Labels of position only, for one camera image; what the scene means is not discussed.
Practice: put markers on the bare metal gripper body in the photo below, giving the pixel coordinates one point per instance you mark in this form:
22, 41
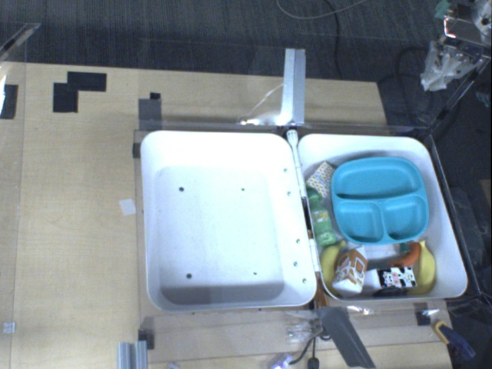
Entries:
467, 31

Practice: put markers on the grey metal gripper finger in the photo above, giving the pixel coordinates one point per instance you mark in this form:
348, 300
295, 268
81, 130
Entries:
467, 62
436, 67

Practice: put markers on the blue divided plate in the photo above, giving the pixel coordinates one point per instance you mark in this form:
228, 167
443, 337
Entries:
378, 183

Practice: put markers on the white plastic tray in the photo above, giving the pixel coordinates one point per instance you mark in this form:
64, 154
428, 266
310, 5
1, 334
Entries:
215, 225
442, 213

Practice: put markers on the yellow patterned white carton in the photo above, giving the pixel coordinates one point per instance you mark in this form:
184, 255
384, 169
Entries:
321, 177

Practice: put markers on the thin black and white rod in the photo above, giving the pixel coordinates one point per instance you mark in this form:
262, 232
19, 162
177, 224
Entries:
296, 167

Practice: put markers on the orange carrot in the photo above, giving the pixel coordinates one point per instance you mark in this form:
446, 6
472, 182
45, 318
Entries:
408, 256

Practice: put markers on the green plastic bottle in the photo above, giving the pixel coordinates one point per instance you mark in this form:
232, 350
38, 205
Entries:
321, 221

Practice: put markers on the yellow banana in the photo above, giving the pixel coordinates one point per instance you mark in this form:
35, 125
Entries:
426, 273
328, 261

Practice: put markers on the black and white cow carton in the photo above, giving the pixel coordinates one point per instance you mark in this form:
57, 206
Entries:
396, 277

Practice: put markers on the orange and white carton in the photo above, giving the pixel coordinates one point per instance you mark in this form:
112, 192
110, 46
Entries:
350, 269

